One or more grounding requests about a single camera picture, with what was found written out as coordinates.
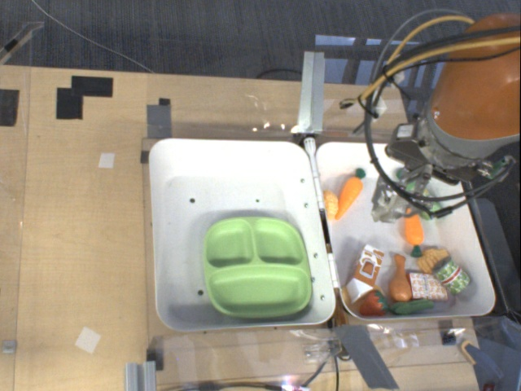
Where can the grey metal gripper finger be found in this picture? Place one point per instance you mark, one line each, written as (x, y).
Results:
(423, 175)
(404, 176)

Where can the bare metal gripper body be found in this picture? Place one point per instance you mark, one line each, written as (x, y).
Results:
(415, 151)

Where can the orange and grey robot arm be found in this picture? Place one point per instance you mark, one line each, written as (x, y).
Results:
(476, 88)

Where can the green toy vegetable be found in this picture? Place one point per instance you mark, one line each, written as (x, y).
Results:
(434, 209)

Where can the orange carrot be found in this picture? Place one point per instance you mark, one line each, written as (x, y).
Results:
(349, 194)
(414, 230)

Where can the white plastic tray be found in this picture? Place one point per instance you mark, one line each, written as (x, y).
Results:
(183, 218)
(366, 230)

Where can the yellow corn cob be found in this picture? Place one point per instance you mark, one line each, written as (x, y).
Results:
(330, 205)

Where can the yellow ridged toy bread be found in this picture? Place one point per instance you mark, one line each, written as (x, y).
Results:
(431, 258)

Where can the thin black and white rod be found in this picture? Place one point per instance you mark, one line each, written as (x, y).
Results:
(315, 177)

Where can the orange and white carton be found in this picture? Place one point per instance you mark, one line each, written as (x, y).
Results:
(365, 273)

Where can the green and white can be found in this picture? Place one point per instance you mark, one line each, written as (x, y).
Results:
(454, 277)

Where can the brown chicken drumstick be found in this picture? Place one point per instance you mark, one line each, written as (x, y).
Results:
(399, 285)

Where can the patterned white and orange packet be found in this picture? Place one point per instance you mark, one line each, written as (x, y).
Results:
(427, 286)

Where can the green pea pod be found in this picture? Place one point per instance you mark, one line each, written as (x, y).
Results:
(411, 307)

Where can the red strawberry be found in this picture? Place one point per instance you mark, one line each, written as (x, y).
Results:
(372, 304)

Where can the green divided plate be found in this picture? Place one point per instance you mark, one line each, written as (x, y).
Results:
(256, 283)

